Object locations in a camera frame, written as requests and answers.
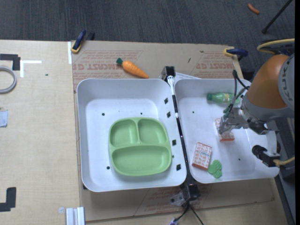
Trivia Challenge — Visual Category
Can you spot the orange carrot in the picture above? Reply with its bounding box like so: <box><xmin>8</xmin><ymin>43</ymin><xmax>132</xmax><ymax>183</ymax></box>
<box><xmin>116</xmin><ymin>57</ymin><xmax>150</xmax><ymax>80</ymax></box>

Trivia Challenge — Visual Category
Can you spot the green plastic bottle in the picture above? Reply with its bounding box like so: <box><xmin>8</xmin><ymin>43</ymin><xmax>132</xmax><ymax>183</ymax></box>
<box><xmin>206</xmin><ymin>91</ymin><xmax>241</xmax><ymax>105</ymax></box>

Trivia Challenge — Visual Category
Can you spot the black block with thin wires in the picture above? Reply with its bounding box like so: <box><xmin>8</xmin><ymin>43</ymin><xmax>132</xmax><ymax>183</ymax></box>
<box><xmin>161</xmin><ymin>66</ymin><xmax>177</xmax><ymax>81</ymax></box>
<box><xmin>170</xmin><ymin>184</ymin><xmax>202</xmax><ymax>206</ymax></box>

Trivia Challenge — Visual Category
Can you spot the green divided plate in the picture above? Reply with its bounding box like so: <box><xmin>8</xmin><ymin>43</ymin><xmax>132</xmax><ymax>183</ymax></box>
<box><xmin>108</xmin><ymin>117</ymin><xmax>173</xmax><ymax>177</ymax></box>

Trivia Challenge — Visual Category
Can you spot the brown cardboard board red print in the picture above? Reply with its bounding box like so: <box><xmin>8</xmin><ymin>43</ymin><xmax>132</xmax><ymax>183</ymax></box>
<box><xmin>71</xmin><ymin>40</ymin><xmax>275</xmax><ymax>223</ymax></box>

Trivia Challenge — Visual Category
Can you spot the white plastic tray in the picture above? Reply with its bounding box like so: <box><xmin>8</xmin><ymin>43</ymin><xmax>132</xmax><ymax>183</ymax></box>
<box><xmin>76</xmin><ymin>78</ymin><xmax>188</xmax><ymax>193</ymax></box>
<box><xmin>174</xmin><ymin>78</ymin><xmax>280</xmax><ymax>185</ymax></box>

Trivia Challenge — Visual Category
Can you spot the orange sausage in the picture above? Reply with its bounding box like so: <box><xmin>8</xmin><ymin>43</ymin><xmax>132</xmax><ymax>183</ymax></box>
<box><xmin>247</xmin><ymin>3</ymin><xmax>261</xmax><ymax>15</ymax></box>

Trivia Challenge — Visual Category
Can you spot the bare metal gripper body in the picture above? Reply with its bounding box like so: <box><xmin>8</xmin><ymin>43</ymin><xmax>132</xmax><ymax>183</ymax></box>
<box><xmin>225</xmin><ymin>107</ymin><xmax>249</xmax><ymax>129</ymax></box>

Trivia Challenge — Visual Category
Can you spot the thin black and white rod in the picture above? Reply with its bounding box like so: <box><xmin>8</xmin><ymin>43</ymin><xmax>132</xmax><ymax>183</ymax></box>
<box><xmin>167</xmin><ymin>76</ymin><xmax>195</xmax><ymax>188</ymax></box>

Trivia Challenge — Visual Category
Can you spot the white paper sheet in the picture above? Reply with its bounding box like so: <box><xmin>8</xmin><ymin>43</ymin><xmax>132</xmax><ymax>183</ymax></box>
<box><xmin>174</xmin><ymin>72</ymin><xmax>201</xmax><ymax>80</ymax></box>

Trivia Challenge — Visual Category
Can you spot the black cylinder on white bracket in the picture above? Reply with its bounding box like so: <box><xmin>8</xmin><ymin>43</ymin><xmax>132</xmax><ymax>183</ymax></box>
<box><xmin>251</xmin><ymin>123</ymin><xmax>281</xmax><ymax>168</ymax></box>

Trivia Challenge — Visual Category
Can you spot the green ridged toy vegetable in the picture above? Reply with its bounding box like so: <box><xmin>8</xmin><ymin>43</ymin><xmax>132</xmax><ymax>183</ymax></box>
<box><xmin>207</xmin><ymin>159</ymin><xmax>223</xmax><ymax>179</ymax></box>

